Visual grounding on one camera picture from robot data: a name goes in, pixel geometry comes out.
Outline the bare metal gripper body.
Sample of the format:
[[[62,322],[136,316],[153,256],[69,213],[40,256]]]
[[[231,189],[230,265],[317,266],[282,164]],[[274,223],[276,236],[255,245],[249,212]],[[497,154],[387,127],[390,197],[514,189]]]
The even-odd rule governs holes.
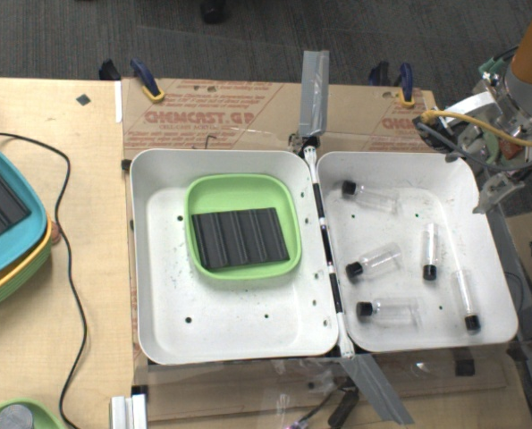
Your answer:
[[[532,168],[532,83],[512,71],[484,72],[482,85],[494,100],[486,119],[495,129],[508,135],[498,137],[485,131],[491,171],[519,172]]]

